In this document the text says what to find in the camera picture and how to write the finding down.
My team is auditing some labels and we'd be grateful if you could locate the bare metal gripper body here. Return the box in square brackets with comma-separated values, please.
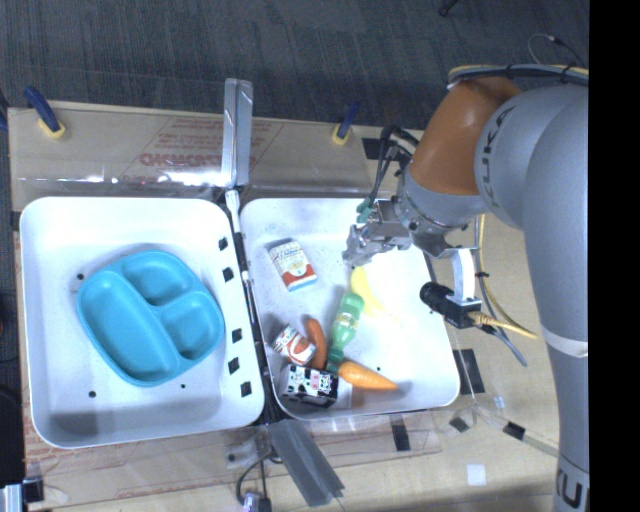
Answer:
[368, 198, 467, 260]

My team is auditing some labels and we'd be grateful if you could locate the yellow banana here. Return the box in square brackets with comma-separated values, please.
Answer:
[349, 265, 389, 319]

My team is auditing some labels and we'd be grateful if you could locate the red and white carton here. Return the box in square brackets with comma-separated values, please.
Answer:
[266, 238, 320, 293]

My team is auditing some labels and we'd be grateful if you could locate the green plastic bottle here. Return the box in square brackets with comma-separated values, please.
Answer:
[325, 292, 366, 365]

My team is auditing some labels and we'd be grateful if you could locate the orange-red sausage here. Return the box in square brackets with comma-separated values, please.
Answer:
[304, 316, 329, 372]

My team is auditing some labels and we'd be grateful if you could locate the red and white can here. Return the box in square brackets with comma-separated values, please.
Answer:
[271, 324, 318, 367]

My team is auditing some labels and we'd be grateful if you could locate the white plastic tray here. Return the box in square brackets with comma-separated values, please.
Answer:
[238, 197, 462, 422]
[18, 195, 266, 450]

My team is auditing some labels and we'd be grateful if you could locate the orange carrot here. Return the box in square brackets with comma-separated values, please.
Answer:
[327, 359, 400, 393]

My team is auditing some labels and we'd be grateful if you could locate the black and white cow-print carton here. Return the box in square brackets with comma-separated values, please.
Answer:
[279, 363, 341, 409]

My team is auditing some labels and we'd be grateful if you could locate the blue divided plate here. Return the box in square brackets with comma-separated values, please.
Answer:
[75, 249, 226, 389]

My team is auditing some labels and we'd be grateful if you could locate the brown cardboard board red print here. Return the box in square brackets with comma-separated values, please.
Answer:
[7, 99, 451, 507]

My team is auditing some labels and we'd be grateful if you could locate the black cylinder on white bracket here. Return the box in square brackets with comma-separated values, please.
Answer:
[418, 247, 484, 330]

